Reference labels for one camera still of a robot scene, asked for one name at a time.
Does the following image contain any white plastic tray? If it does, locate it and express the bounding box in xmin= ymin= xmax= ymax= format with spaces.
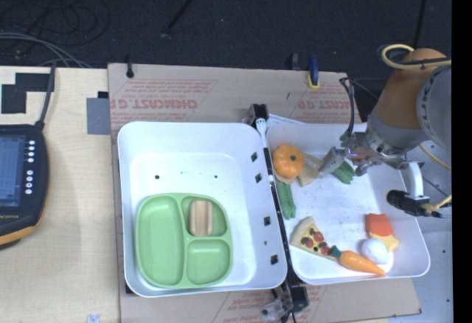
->
xmin=265 ymin=121 xmax=431 ymax=286
xmin=117 ymin=120 xmax=289 ymax=299

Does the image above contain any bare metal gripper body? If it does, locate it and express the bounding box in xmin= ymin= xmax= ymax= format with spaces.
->
xmin=344 ymin=131 xmax=409 ymax=170

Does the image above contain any white toy egg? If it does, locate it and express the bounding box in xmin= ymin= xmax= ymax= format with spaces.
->
xmin=361 ymin=238 xmax=390 ymax=265

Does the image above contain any black block with thin wires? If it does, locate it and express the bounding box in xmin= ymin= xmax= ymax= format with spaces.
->
xmin=247 ymin=103 xmax=268 ymax=128
xmin=271 ymin=283 xmax=309 ymax=316

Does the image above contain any thin black and white rod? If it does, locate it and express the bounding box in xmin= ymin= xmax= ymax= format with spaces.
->
xmin=257 ymin=117 xmax=296 ymax=288

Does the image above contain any brown cardboard board red print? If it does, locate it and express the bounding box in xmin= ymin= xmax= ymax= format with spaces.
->
xmin=107 ymin=63 xmax=423 ymax=323

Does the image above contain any toy pizza slice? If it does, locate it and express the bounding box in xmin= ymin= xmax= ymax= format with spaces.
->
xmin=288 ymin=216 xmax=341 ymax=261

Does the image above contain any beige toy bread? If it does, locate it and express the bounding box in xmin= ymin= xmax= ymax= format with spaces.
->
xmin=188 ymin=199 xmax=215 ymax=237

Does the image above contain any orange toy pumpkin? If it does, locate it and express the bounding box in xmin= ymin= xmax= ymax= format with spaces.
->
xmin=271 ymin=144 xmax=306 ymax=180

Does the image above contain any white paper label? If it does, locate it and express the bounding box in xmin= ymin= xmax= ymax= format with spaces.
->
xmin=267 ymin=113 xmax=308 ymax=128

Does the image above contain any pale yellow toy cheese wedge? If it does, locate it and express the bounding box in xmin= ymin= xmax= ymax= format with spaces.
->
xmin=296 ymin=153 xmax=322 ymax=188

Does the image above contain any green divided plate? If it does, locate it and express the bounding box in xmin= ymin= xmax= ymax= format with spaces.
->
xmin=134 ymin=192 xmax=234 ymax=290

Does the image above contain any orange toy carrot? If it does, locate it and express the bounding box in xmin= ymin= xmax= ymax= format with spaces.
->
xmin=328 ymin=245 xmax=386 ymax=276

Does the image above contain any black cylinder on white bracket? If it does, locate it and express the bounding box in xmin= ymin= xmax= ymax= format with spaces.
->
xmin=386 ymin=161 xmax=433 ymax=218

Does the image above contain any green toy bean bundle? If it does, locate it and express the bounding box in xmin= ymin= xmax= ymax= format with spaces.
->
xmin=276 ymin=180 xmax=297 ymax=220
xmin=330 ymin=160 xmax=356 ymax=186

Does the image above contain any orange and yellow toy biscuit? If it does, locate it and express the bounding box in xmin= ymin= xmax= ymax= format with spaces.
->
xmin=364 ymin=212 xmax=400 ymax=253

